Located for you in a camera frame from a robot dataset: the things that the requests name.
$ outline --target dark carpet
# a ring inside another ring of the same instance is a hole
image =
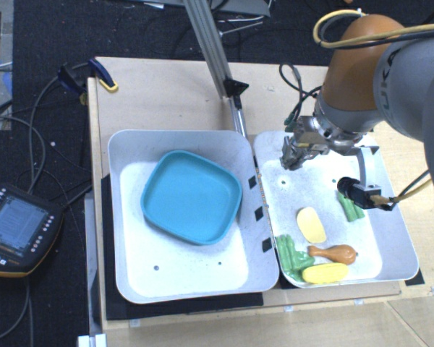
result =
[[[319,48],[312,28],[324,14],[337,9],[361,8],[384,14],[404,26],[434,21],[434,0],[275,0],[271,18],[263,25],[224,36],[229,61],[327,66],[332,52]],[[217,13],[217,18],[235,14]],[[222,31],[246,23],[218,23]],[[340,37],[346,22],[331,28],[331,40]],[[13,115],[26,121],[43,88],[63,64],[74,66],[94,56],[203,60],[183,8],[164,10],[135,1],[14,0]],[[75,70],[84,83],[90,71]],[[170,79],[164,79],[167,85]],[[77,94],[56,83],[35,115],[35,128],[46,140],[45,171],[34,194],[65,205],[90,183],[90,143],[87,107]],[[28,130],[14,124],[0,132],[0,183],[22,189],[30,184]],[[39,163],[41,147],[34,140]],[[88,334],[85,227],[83,199],[66,211],[63,231],[55,247],[30,276],[35,346],[76,346],[77,336]],[[25,300],[22,280],[0,278],[0,333],[19,317]],[[30,318],[0,346],[29,346]]]

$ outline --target blue tray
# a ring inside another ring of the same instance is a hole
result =
[[[238,212],[236,176],[199,155],[176,150],[159,160],[145,185],[141,208],[153,225],[193,244],[215,244]]]

